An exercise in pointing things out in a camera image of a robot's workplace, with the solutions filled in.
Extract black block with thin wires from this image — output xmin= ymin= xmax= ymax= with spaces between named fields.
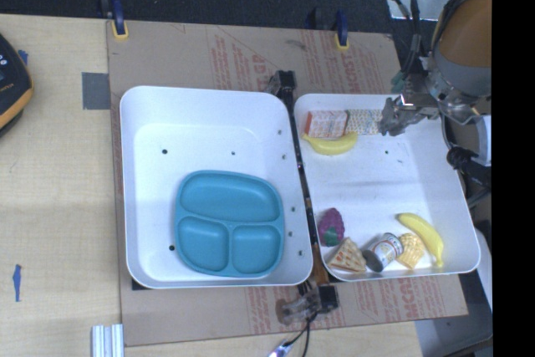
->
xmin=317 ymin=283 xmax=339 ymax=313
xmin=266 ymin=69 xmax=298 ymax=96

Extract white patterned packet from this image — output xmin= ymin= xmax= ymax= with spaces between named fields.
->
xmin=345 ymin=108 xmax=385 ymax=136

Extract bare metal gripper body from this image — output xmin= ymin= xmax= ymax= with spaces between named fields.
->
xmin=399 ymin=78 xmax=482 ymax=126

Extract white and red can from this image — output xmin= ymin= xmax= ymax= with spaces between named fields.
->
xmin=361 ymin=232 xmax=405 ymax=273

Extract pizza slice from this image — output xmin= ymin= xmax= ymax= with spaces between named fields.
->
xmin=326 ymin=237 xmax=368 ymax=274

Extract black cylinder on white bracket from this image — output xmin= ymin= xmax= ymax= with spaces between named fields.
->
xmin=445 ymin=114 xmax=493 ymax=190

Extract purple grapes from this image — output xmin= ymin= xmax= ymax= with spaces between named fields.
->
xmin=317 ymin=207 xmax=346 ymax=247

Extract yellow corn cob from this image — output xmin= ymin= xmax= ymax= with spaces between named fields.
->
xmin=394 ymin=232 xmax=425 ymax=270

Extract thin black and white rod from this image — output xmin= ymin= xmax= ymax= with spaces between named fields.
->
xmin=284 ymin=86 xmax=326 ymax=286

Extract orange carton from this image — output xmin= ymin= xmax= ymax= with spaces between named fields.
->
xmin=303 ymin=109 xmax=350 ymax=140

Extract yellow banana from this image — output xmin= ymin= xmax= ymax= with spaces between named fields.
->
xmin=396 ymin=212 xmax=446 ymax=268
xmin=301 ymin=130 xmax=359 ymax=157

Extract blue divided plate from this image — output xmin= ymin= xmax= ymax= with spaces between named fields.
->
xmin=174 ymin=169 xmax=286 ymax=278

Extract brown cardboard board red print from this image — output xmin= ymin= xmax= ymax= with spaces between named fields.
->
xmin=105 ymin=19 xmax=470 ymax=348

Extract white plastic tray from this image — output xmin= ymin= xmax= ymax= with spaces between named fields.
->
xmin=119 ymin=84 xmax=315 ymax=290
xmin=293 ymin=92 xmax=482 ymax=283

